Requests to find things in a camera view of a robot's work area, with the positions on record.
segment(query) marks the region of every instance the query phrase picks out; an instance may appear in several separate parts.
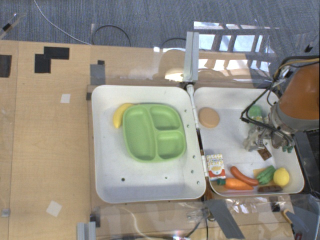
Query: small box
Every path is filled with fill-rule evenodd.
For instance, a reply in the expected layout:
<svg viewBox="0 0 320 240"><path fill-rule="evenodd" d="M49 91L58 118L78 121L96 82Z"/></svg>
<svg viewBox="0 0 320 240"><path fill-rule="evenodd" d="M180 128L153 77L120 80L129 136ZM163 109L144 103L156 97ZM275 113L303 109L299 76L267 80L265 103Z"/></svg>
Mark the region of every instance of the small box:
<svg viewBox="0 0 320 240"><path fill-rule="evenodd" d="M226 178L226 171L222 154L207 155L206 164L208 166L208 174L210 181L216 181L217 179Z"/></svg>

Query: yellow lemon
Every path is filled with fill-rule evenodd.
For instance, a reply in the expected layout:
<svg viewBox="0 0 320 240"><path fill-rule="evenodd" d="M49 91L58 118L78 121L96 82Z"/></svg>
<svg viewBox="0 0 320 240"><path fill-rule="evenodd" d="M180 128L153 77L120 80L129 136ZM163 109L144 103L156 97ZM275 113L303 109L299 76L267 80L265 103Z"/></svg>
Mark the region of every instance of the yellow lemon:
<svg viewBox="0 0 320 240"><path fill-rule="evenodd" d="M131 103L124 103L115 110L112 119L115 128L119 128L122 125L122 117L125 111L133 105Z"/></svg>
<svg viewBox="0 0 320 240"><path fill-rule="evenodd" d="M289 180L289 172L283 167L276 170L273 174L274 183L279 185L280 187L284 187L285 185L287 185L289 183Z"/></svg>

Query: yellow banana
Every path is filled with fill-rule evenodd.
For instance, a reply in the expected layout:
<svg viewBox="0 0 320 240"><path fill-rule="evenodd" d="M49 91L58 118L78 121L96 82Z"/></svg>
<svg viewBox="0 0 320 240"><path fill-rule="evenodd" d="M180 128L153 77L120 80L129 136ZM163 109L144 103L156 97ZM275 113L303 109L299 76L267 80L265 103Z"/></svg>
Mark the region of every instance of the yellow banana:
<svg viewBox="0 0 320 240"><path fill-rule="evenodd" d="M124 103L116 109L113 114L113 125L115 128L119 128L122 125L122 117L125 111L133 105L132 103Z"/></svg>

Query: toy lemon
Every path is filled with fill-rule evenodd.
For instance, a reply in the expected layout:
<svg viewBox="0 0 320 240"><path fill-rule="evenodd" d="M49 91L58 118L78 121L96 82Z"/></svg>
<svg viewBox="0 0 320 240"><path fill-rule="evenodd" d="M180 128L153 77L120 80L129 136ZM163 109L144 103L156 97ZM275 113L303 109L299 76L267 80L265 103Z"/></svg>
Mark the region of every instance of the toy lemon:
<svg viewBox="0 0 320 240"><path fill-rule="evenodd" d="M275 184L279 185L280 187L284 187L289 183L290 175L288 171L281 167L277 169L273 174L273 181Z"/></svg>

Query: red hot dog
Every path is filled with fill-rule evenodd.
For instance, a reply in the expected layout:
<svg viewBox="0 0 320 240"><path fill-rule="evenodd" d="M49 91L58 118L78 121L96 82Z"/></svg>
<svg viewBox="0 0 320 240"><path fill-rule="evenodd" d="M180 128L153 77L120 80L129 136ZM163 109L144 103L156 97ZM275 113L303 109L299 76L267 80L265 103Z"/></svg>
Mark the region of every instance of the red hot dog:
<svg viewBox="0 0 320 240"><path fill-rule="evenodd" d="M238 179L238 180L240 180L240 181L243 181L243 182L247 183L247 184L250 185L250 186L257 186L257 185L259 184L259 181L258 181L257 179L255 179L255 178L249 178L249 177L243 175L243 174L241 173L241 171L239 171L238 168L235 167L235 166L232 166L232 167L230 168L230 172L232 173L232 175L233 175L236 179Z"/></svg>

